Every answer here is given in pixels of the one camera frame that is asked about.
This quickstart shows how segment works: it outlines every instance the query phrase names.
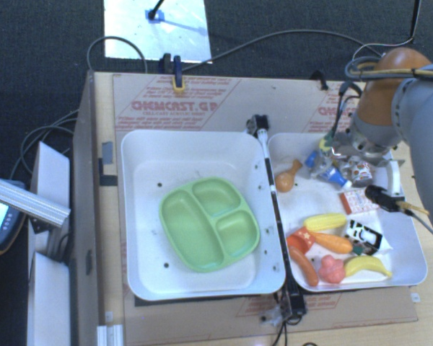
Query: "yellow corn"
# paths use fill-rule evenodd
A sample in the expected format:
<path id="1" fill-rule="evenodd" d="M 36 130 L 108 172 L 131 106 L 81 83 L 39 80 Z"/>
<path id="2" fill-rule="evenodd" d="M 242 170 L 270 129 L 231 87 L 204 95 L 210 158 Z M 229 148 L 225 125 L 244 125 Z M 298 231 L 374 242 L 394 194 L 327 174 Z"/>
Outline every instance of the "yellow corn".
<path id="1" fill-rule="evenodd" d="M 319 214 L 310 216 L 303 221 L 303 226 L 308 231 L 318 232 L 326 229 L 337 228 L 346 223 L 346 216 L 342 213 Z"/>

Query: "dark floor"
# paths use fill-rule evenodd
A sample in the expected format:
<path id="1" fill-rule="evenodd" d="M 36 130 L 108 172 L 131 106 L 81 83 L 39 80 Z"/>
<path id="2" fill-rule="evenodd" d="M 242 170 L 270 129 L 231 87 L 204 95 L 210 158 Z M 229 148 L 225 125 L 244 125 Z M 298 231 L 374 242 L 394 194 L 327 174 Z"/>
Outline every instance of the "dark floor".
<path id="1" fill-rule="evenodd" d="M 330 30 L 366 43 L 401 43 L 409 36 L 414 8 L 414 0 L 204 1 L 212 55 L 261 35 L 298 28 Z M 26 133 L 78 108 L 85 54 L 102 35 L 103 0 L 0 0 L 0 177 L 9 176 Z M 433 61 L 433 0 L 422 1 L 411 46 Z M 307 79 L 320 69 L 328 79 L 342 80 L 358 47 L 330 35 L 282 35 L 190 73 Z M 93 50 L 92 62 L 102 70 L 142 70 L 138 61 L 104 60 L 100 46 Z M 150 67 L 156 71 L 157 63 Z M 59 150 L 70 145 L 64 137 L 51 142 Z M 22 169 L 17 178 L 29 181 Z M 25 263 L 18 257 L 20 248 L 25 249 L 25 239 L 20 240 L 9 259 L 0 261 L 0 335 L 8 334 L 0 345 L 23 344 L 19 334 L 25 320 L 20 319 L 27 294 L 13 279 Z M 16 298 L 10 300 L 9 293 Z M 16 339 L 9 341 L 10 334 Z"/>

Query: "toy banana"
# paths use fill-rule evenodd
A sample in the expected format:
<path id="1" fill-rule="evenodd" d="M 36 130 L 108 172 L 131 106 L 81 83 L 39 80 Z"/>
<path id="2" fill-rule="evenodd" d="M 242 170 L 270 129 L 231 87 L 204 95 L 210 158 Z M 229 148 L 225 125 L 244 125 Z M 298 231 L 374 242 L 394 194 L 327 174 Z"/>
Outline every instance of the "toy banana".
<path id="1" fill-rule="evenodd" d="M 392 272 L 387 270 L 382 261 L 378 257 L 354 257 L 345 264 L 345 276 L 349 277 L 360 270 L 371 270 L 380 272 L 388 277 L 391 277 Z"/>

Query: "toy food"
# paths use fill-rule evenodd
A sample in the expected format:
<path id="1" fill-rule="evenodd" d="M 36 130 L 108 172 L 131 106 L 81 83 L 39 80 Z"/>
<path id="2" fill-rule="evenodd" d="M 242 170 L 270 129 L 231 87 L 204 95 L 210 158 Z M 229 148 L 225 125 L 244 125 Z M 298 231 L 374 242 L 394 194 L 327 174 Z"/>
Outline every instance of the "toy food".
<path id="1" fill-rule="evenodd" d="M 346 223 L 346 216 L 342 213 L 328 213 L 319 214 L 317 216 L 310 216 L 303 221 L 303 226 L 308 231 L 325 231 L 326 229 L 332 229 L 341 227 Z"/>
<path id="2" fill-rule="evenodd" d="M 318 274 L 315 271 L 315 268 L 312 266 L 311 262 L 308 258 L 295 246 L 289 247 L 289 255 L 294 262 L 296 262 L 300 269 L 303 271 L 305 275 L 306 281 L 308 285 L 315 287 L 319 283 Z"/>
<path id="3" fill-rule="evenodd" d="M 388 277 L 391 277 L 392 275 L 392 272 L 385 268 L 378 257 L 353 257 L 345 264 L 346 277 L 349 277 L 360 270 L 371 270 L 373 272 L 382 273 Z"/>
<path id="4" fill-rule="evenodd" d="M 353 251 L 353 245 L 351 242 L 335 234 L 322 234 L 318 232 L 310 232 L 310 234 L 315 238 L 316 242 L 326 249 L 336 252 L 337 254 L 348 254 Z"/>
<path id="5" fill-rule="evenodd" d="M 303 164 L 298 159 L 295 159 L 292 168 L 278 174 L 275 178 L 274 183 L 276 184 L 276 189 L 279 192 L 290 191 L 294 186 L 295 174 L 301 167 L 303 167 Z"/>
<path id="6" fill-rule="evenodd" d="M 340 283 L 345 278 L 343 260 L 334 259 L 332 255 L 326 255 L 321 259 L 320 264 L 318 274 L 325 282 Z"/>
<path id="7" fill-rule="evenodd" d="M 293 234 L 287 237 L 287 246 L 294 246 L 303 254 L 306 254 L 314 243 L 315 237 L 308 232 L 305 227 L 297 229 Z"/>

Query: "green plate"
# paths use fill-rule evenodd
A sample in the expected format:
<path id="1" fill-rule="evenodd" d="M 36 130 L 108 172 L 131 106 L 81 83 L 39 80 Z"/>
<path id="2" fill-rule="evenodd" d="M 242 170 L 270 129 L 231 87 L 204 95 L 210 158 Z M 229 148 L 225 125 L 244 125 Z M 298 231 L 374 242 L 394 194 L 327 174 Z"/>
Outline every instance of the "green plate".
<path id="1" fill-rule="evenodd" d="M 169 192 L 159 214 L 178 256 L 197 272 L 218 270 L 242 259 L 260 240 L 252 210 L 226 179 L 203 178 Z"/>

